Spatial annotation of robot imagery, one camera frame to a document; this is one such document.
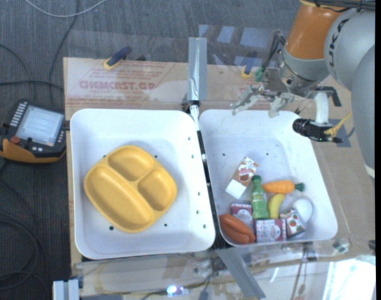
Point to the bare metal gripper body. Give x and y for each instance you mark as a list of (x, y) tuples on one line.
[(279, 81)]

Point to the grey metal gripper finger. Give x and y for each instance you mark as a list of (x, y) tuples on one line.
[(245, 100), (279, 103)]

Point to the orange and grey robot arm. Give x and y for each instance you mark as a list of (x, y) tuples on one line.
[(349, 42)]

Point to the white plastic tray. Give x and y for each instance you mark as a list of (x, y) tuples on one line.
[(121, 123), (256, 136)]

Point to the brown and white carton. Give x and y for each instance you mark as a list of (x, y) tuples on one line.
[(244, 172)]

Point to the orange carrot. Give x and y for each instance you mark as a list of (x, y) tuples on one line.
[(278, 187)]

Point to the green bottle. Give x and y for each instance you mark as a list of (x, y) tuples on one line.
[(259, 200)]

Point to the yellow banana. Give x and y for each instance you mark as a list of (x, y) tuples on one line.
[(275, 205)]

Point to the white egg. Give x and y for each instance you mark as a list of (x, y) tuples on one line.
[(303, 208)]

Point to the dark red carton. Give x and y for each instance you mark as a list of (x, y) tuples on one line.
[(241, 212)]

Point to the red and white strawberry carton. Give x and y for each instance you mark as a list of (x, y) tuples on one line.
[(294, 223)]

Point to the brown cardboard board red print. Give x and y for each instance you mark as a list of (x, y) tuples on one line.
[(121, 83)]

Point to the pink carton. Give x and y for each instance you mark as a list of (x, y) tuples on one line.
[(269, 230)]

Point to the orange sausage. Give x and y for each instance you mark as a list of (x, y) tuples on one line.
[(235, 228)]

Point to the yellow divided plate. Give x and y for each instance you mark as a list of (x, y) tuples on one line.
[(128, 189)]

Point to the black cylinder on white bracket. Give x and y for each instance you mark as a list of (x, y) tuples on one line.
[(309, 129)]

